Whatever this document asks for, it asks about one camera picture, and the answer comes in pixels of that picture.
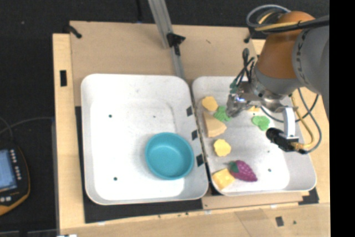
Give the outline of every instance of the black bracket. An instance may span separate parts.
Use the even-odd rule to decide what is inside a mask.
[[[173,33],[167,34],[166,38],[168,39],[169,47],[174,47],[175,54],[180,56],[179,44],[181,44],[186,38]]]

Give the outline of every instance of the black floor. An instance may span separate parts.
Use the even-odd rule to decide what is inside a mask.
[[[166,0],[173,24],[245,27],[247,13],[279,4],[315,17],[329,14],[329,0]],[[54,117],[52,33],[69,20],[152,23],[147,0],[0,0],[0,117],[14,128],[29,165],[32,191],[21,206],[0,216],[0,232],[53,229]],[[6,139],[8,133],[0,135]]]

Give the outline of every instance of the blue bowl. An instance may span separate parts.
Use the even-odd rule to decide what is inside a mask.
[[[175,133],[158,133],[145,147],[149,169],[159,178],[176,180],[188,175],[194,166],[190,144]]]

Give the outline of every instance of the tray with toy food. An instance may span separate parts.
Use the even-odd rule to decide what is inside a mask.
[[[283,124],[259,108],[235,118],[225,113],[233,77],[200,77],[192,83],[200,137],[214,188],[223,195],[308,191],[316,184],[311,157],[284,152],[270,143],[266,130]],[[283,104],[291,105],[290,98]],[[273,114],[282,120],[282,114]],[[304,143],[296,124],[296,135]]]

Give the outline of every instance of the screen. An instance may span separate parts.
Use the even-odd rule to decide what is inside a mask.
[[[11,166],[9,151],[0,150],[0,192],[16,187],[16,177]]]

